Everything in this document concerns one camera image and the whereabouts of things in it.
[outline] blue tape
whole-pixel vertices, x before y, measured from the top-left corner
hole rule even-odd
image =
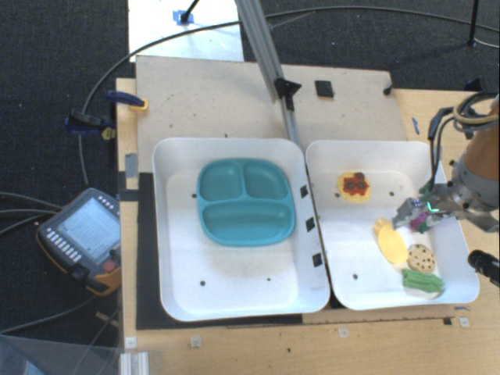
[[[412,118],[412,122],[413,122],[413,128],[415,128],[416,134],[420,134],[418,123],[416,122],[416,119]]]
[[[187,22],[182,22],[180,20],[180,16],[184,14],[185,11],[178,9],[177,11],[174,11],[172,14],[173,20],[176,22],[177,25],[186,25],[188,23],[195,23],[195,18],[193,17],[193,14],[189,14],[189,17],[187,18]]]

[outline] cookie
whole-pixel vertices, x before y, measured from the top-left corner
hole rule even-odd
[[[408,249],[408,266],[421,273],[431,273],[436,268],[433,252],[424,245],[411,245]]]
[[[362,172],[344,172],[337,179],[337,189],[348,202],[362,203],[371,196],[370,182]]]

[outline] cable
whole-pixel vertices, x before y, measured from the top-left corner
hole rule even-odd
[[[62,206],[60,206],[60,205],[45,202],[44,200],[39,200],[38,198],[32,198],[32,197],[28,197],[25,195],[18,195],[17,193],[8,193],[6,191],[0,191],[0,197],[2,197],[2,196],[11,197],[11,198],[19,198],[21,200],[35,202],[38,204],[46,205],[47,207],[52,207],[53,209],[58,209],[58,210],[62,209]]]
[[[432,162],[432,174],[429,181],[429,191],[432,191],[436,182],[439,160],[441,159],[441,137],[443,134],[443,130],[445,129],[446,125],[448,125],[448,123],[452,122],[453,120],[453,118],[448,118],[445,122],[443,122],[443,124],[439,128],[439,131],[437,132],[436,152],[434,153],[434,161]]]
[[[297,20],[301,20],[301,19],[306,18],[307,16],[310,16],[310,15],[315,14],[315,13],[316,12],[311,11],[311,12],[307,12],[305,14],[294,16],[293,18],[290,18],[289,20],[285,20],[285,21],[281,21],[279,23],[274,23],[273,25],[269,25],[269,28],[270,28],[271,31],[273,31],[273,30],[275,30],[278,27],[282,27],[283,25],[287,25],[287,24],[295,22]]]
[[[12,332],[18,332],[20,330],[25,330],[25,329],[31,328],[31,327],[36,327],[38,325],[42,325],[43,323],[51,322],[53,320],[57,320],[59,318],[62,318],[63,316],[67,316],[71,313],[74,313],[75,311],[78,311],[79,309],[82,309],[86,305],[93,302],[96,298],[97,298],[97,296],[92,296],[91,298],[89,298],[88,300],[85,300],[83,303],[77,305],[76,307],[73,307],[72,309],[68,309],[68,310],[63,311],[63,312],[60,312],[59,314],[55,314],[53,316],[47,316],[47,317],[42,318],[40,320],[35,320],[35,321],[29,322],[29,323],[24,323],[23,325],[18,325],[16,327],[10,327],[10,328],[4,329],[4,330],[0,330],[0,336],[2,336],[4,334],[10,334]]]
[[[274,14],[269,14],[266,16],[268,20],[272,18],[279,18],[282,16],[290,16],[290,15],[297,15],[297,14],[307,14],[307,13],[318,13],[322,11],[340,11],[340,10],[362,10],[362,11],[381,11],[381,12],[386,12],[386,13],[399,13],[399,14],[410,14],[410,15],[415,15],[415,16],[424,16],[426,18],[434,18],[436,20],[446,20],[449,22],[456,22],[456,23],[463,23],[466,25],[470,25],[469,21],[465,20],[460,20],[457,18],[453,18],[450,16],[441,16],[437,14],[431,14],[428,12],[421,12],[421,11],[413,11],[413,10],[408,10],[408,9],[394,9],[392,7],[375,7],[371,5],[329,5],[329,6],[324,6],[324,7],[312,7],[308,9],[295,9],[295,10],[290,10],[290,11],[284,11],[284,12],[276,12]],[[95,86],[92,88],[91,92],[88,94],[87,99],[85,100],[84,107],[82,108],[81,112],[86,113],[88,110],[88,106],[90,105],[93,97],[95,96],[95,93],[97,90],[102,86],[102,84],[105,82],[105,80],[122,64],[124,64],[128,59],[133,57],[134,55],[143,52],[147,48],[150,48],[152,46],[159,45],[163,42],[170,41],[175,38],[181,38],[183,36],[188,36],[190,34],[195,34],[198,32],[203,32],[205,30],[215,30],[215,29],[220,29],[224,27],[232,27],[233,25],[238,25],[241,24],[241,21],[233,21],[233,22],[228,22],[228,23],[219,23],[216,25],[210,25],[207,27],[201,27],[197,29],[191,29],[191,30],[186,30],[184,32],[180,32],[178,34],[173,34],[167,37],[162,37],[156,41],[152,41],[150,43],[147,43],[146,45],[137,48],[133,52],[125,55],[122,59],[120,59],[118,62],[116,62],[111,68],[109,68],[108,71],[99,79],[99,81],[95,84]],[[482,24],[477,24],[476,25],[479,28],[483,28],[486,30],[491,30],[494,32],[500,32],[499,29],[489,27],[486,25]],[[78,136],[78,153],[79,153],[79,158],[80,158],[80,168],[82,172],[82,176],[84,178],[84,185],[86,188],[89,187],[89,181],[88,181],[88,175],[87,175],[87,169],[85,166],[85,159],[84,159],[84,149],[83,149],[83,141],[82,137]]]
[[[492,48],[500,48],[500,46],[498,46],[498,45],[493,45],[492,43],[486,43],[485,41],[480,41],[477,38],[474,38],[474,41],[479,43],[480,45],[484,45],[484,46],[488,46],[488,47],[492,47]]]
[[[0,215],[2,215],[2,214],[24,214],[24,213],[57,214],[56,211],[48,211],[47,209],[2,209],[2,210],[0,210]]]
[[[13,225],[11,225],[10,227],[7,227],[5,229],[2,229],[0,230],[0,236],[3,236],[4,234],[6,234],[7,232],[9,232],[10,230],[12,229],[15,229],[17,227],[20,227],[21,225],[24,225],[25,223],[29,223],[31,221],[36,221],[36,220],[39,220],[40,218],[44,217],[45,215],[40,215],[40,216],[31,216],[30,218],[26,218],[25,220],[22,220],[18,223],[14,223]]]
[[[484,125],[486,123],[498,121],[498,114],[488,116],[477,114],[475,116],[470,115],[470,107],[472,104],[494,98],[496,95],[497,93],[493,91],[483,91],[468,97],[453,109],[453,116],[455,117],[455,120],[466,125]]]
[[[460,126],[460,122],[459,121],[454,121],[453,122],[453,127],[458,132],[462,132],[463,134],[472,134],[474,132],[478,132],[479,130],[488,129],[488,128],[492,128],[492,127],[496,127],[496,126],[498,126],[498,121],[497,120],[489,122],[489,123],[486,123],[485,125],[476,125],[476,126],[473,126],[473,127],[464,127],[463,125]]]
[[[113,361],[120,357],[120,349],[118,348],[119,338],[116,338],[115,344],[113,346],[112,352],[109,352],[108,359],[102,364],[101,369],[95,375],[101,375],[102,371],[104,371],[108,366],[113,367]]]
[[[87,346],[85,349],[84,354],[80,357],[78,360],[77,364],[75,365],[75,368],[73,369],[72,375],[76,375],[77,371],[80,369],[80,366],[82,362],[85,360],[85,357],[87,357],[88,352],[91,350],[91,347],[95,344],[95,342],[101,337],[105,329],[110,325],[110,323],[114,320],[114,318],[118,315],[120,312],[120,307],[118,307],[112,314],[109,316],[109,318],[104,322],[104,325],[102,325],[101,329],[99,332],[94,336],[90,344]]]

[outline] dark carpet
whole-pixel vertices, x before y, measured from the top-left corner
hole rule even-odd
[[[318,6],[393,7],[469,21],[473,0],[261,0],[265,13]],[[480,0],[478,23],[498,28],[500,0]],[[0,0],[0,191],[65,205],[83,189],[77,138],[64,130],[71,109],[81,109],[101,75],[128,53],[127,0]],[[480,78],[498,89],[498,49],[469,47],[469,26],[426,16],[371,9],[335,9],[283,24],[271,20],[283,63],[391,71],[396,88],[461,90]],[[477,38],[498,44],[498,32],[477,28]],[[244,37],[245,59],[253,60]],[[104,91],[89,113],[110,113]],[[113,142],[86,137],[92,187],[117,192]],[[0,210],[28,207],[0,199]],[[24,216],[0,216],[0,230]],[[35,242],[33,223],[0,237],[0,331],[63,312],[91,295],[62,275]],[[89,343],[117,296],[94,300],[70,316],[13,335]],[[108,329],[97,341],[113,345]]]

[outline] black bracket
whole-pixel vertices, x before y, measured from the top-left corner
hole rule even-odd
[[[481,82],[481,77],[468,80],[463,87],[464,91],[483,91],[483,83]]]
[[[387,86],[382,92],[384,93],[384,95],[389,96],[391,94],[391,91],[392,91],[392,84]]]
[[[274,87],[276,88],[279,98],[285,98],[287,109],[289,111],[295,111],[293,96],[297,93],[298,89],[302,87],[302,85],[296,84],[295,82],[291,82],[290,80],[286,80],[284,78],[277,78],[274,81]]]
[[[116,128],[116,124],[109,116],[97,117],[83,114],[82,112],[72,109],[68,116],[68,123],[70,125],[89,127],[95,129],[105,129],[107,127]]]

